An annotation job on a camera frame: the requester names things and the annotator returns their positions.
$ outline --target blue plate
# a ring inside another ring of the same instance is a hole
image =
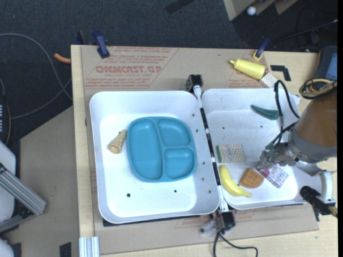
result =
[[[192,134],[176,118],[134,120],[128,127],[126,144],[131,169],[144,181],[176,181],[195,171],[197,156]]]

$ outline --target yellow banana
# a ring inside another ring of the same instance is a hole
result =
[[[229,170],[225,165],[219,169],[219,176],[223,187],[233,196],[246,196],[251,197],[250,192],[246,192],[242,187],[238,186],[231,178]]]

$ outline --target black floor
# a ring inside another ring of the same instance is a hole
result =
[[[0,18],[0,79],[11,110],[11,144],[72,105],[62,92],[30,113],[69,81],[70,66],[53,54],[70,57],[80,30],[89,40],[100,30],[109,46],[254,49],[265,38],[331,23],[338,18],[338,0],[299,0],[281,15],[271,5],[258,16],[243,13],[232,22],[223,0],[0,0]],[[47,55],[30,39],[6,33],[34,39]],[[337,46],[337,34],[338,24],[330,24],[270,43],[266,50],[317,52]],[[66,90],[71,95],[71,85]]]

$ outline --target white ball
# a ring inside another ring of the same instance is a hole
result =
[[[247,14],[248,15],[255,15],[255,13],[256,13],[256,8],[254,6],[248,6]]]

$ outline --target wooden table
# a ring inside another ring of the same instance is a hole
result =
[[[192,56],[192,49],[187,49],[187,54]],[[204,50],[222,56],[225,50]],[[309,79],[314,70],[317,54],[306,52],[264,52],[266,65],[284,65],[288,68],[292,82],[286,82],[288,91],[297,94],[301,84]],[[90,161],[88,158],[88,138],[85,126],[86,108],[83,81],[83,60],[85,54],[81,52],[81,46],[71,46],[72,82],[73,82],[73,107],[74,125],[76,136],[76,164],[78,182],[78,207],[79,207],[79,232],[80,237],[90,238],[95,236],[93,219],[92,193],[90,182]],[[281,72],[271,72],[277,79],[283,80]],[[299,111],[302,112],[308,101],[302,100]],[[319,164],[322,169],[336,170],[337,159]],[[333,174],[333,198],[337,200],[337,174]],[[319,230],[302,233],[290,233],[286,235],[267,236],[235,240],[237,246],[256,246],[259,256],[338,256],[338,221],[333,216],[320,216]],[[188,246],[160,248],[152,250],[106,254],[106,256],[212,256],[213,243],[202,243]],[[217,255],[227,254],[233,256],[255,256],[253,250],[240,251],[219,243]]]

